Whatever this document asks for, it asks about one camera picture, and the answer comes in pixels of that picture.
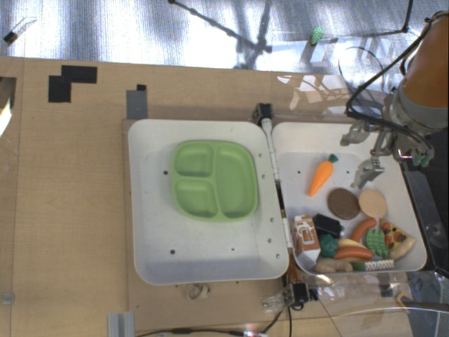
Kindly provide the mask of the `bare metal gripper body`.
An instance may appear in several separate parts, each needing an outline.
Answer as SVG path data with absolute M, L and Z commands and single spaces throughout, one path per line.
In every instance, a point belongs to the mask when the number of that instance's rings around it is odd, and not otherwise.
M 387 134 L 385 147 L 396 161 L 430 162 L 434 158 L 434 148 L 427 139 L 427 136 L 434 132 L 433 128 L 428 128 L 407 117 L 405 119 L 390 117 L 389 119 L 392 123 L 410 130 L 408 135 L 398 130 L 391 130 Z

